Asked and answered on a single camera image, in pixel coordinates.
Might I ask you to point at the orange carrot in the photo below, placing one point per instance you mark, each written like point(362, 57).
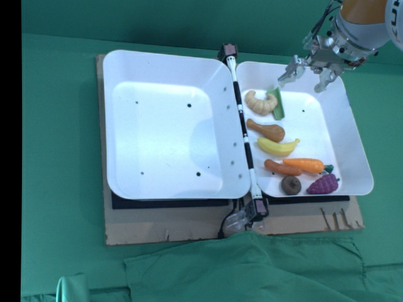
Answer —
point(307, 165)

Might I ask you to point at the white plastic tray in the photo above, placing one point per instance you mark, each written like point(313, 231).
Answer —
point(163, 127)
point(333, 137)

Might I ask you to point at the brown toy chicken drumstick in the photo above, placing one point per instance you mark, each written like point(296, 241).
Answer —
point(269, 130)

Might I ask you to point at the black and white thin rod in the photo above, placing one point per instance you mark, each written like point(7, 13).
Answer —
point(243, 127)

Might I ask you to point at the yellow banana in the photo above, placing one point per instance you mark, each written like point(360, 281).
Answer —
point(277, 146)

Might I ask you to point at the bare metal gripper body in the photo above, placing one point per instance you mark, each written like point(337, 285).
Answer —
point(332, 53)

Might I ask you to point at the purple grapes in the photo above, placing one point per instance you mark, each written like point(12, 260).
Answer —
point(322, 185)

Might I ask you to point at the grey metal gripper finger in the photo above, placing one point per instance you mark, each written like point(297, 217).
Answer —
point(291, 71)
point(325, 80)

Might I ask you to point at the brown cardboard board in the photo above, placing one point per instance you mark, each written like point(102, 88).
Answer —
point(189, 222)

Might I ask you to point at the green cloth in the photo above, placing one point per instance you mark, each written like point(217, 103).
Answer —
point(252, 272)

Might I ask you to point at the beige toy croissant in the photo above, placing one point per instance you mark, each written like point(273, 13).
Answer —
point(260, 104)

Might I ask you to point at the orange toy sausage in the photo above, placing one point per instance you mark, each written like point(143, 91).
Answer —
point(281, 168)

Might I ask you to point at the green toy celery stick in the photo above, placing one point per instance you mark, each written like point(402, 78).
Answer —
point(277, 105)

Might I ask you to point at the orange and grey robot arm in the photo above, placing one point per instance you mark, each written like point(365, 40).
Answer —
point(365, 8)

